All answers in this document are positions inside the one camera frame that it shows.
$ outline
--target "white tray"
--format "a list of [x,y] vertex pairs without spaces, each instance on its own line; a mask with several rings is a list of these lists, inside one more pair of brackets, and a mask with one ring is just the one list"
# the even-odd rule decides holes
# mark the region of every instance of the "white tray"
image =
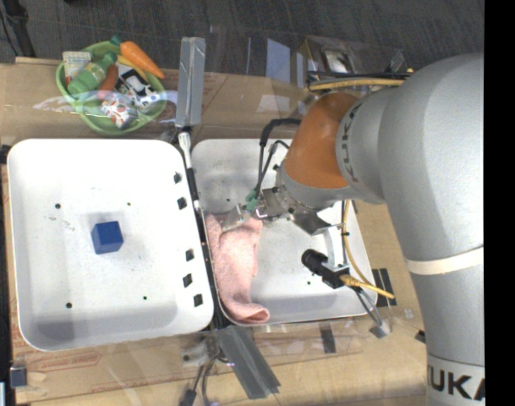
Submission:
[[[195,179],[200,203],[205,210],[221,214],[237,203],[244,203],[245,196],[257,183],[259,151],[259,140],[205,140],[194,147],[192,160]],[[264,178],[263,189],[274,185],[276,172],[272,167],[281,163],[286,152],[282,145],[278,146]],[[321,212],[320,217],[331,224],[340,223],[341,204],[337,203]],[[357,217],[351,206],[347,226],[353,258],[364,276],[373,281]],[[342,242],[339,232],[333,243],[335,258],[340,261]],[[304,267],[300,257],[308,248],[327,253],[323,236],[310,237],[287,220],[277,220],[263,227],[251,298],[253,302],[268,308],[271,313],[269,323],[316,321],[364,314],[364,307],[353,290],[332,289]],[[368,291],[368,294],[375,303],[377,294],[372,291]]]
[[[8,186],[19,326],[29,344],[79,348],[208,325],[210,284],[174,147],[155,140],[25,140],[9,152]],[[182,210],[180,198],[188,205]],[[107,221],[119,222],[124,243],[97,255],[90,232]],[[193,253],[189,261],[186,251]]]

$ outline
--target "dark floor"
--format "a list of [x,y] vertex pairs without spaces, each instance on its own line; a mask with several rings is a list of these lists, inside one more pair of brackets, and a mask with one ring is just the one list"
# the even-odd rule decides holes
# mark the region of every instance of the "dark floor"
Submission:
[[[248,62],[244,38],[275,37],[291,45],[305,35],[404,50],[420,69],[442,58],[484,51],[485,0],[20,0],[36,56],[61,57],[104,41],[114,33],[145,46],[160,66],[178,67],[182,36],[207,38],[207,69],[263,75],[265,66]],[[15,44],[14,33],[9,35]],[[0,20],[0,63],[14,60]],[[0,380],[7,373],[6,287],[3,229],[0,221]]]

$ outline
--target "green basket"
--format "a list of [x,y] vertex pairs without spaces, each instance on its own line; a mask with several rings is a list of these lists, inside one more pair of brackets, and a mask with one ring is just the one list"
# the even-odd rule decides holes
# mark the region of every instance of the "green basket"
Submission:
[[[113,51],[116,54],[120,53],[119,47],[113,45],[109,41],[96,43],[82,51],[91,52],[92,60],[94,61],[101,59],[107,51]],[[146,76],[148,77],[148,83],[155,91],[158,93],[165,91],[165,87],[163,87],[163,84],[156,76],[149,72],[146,72]],[[167,100],[160,100],[155,102],[155,104],[151,106],[150,110],[147,110],[146,112],[137,110],[138,118],[131,122],[127,128],[119,129],[101,110],[102,101],[96,95],[90,95],[81,101],[75,99],[69,94],[65,85],[65,71],[63,69],[63,63],[60,63],[56,69],[56,84],[58,85],[58,89],[62,92],[63,97],[74,107],[82,120],[84,120],[85,123],[98,134],[106,137],[119,137],[120,135],[128,134],[142,128],[147,123],[157,118],[167,105]]]

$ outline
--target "pink towel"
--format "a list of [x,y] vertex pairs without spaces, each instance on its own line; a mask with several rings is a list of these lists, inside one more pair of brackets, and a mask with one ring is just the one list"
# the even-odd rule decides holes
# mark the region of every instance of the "pink towel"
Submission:
[[257,274],[257,244],[263,222],[251,218],[243,226],[222,231],[222,217],[206,216],[206,229],[220,298],[228,314],[240,323],[264,323],[262,305],[251,302],[249,289]]

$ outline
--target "black pole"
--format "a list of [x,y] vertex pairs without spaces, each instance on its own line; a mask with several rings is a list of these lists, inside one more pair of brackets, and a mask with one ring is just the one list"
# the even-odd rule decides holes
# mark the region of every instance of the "black pole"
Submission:
[[26,9],[20,5],[19,0],[2,0],[2,2],[7,14],[7,20],[11,27],[13,27],[14,34],[17,37],[20,50],[26,57],[34,58],[36,51],[31,44],[31,39],[26,29],[26,23],[28,22]]

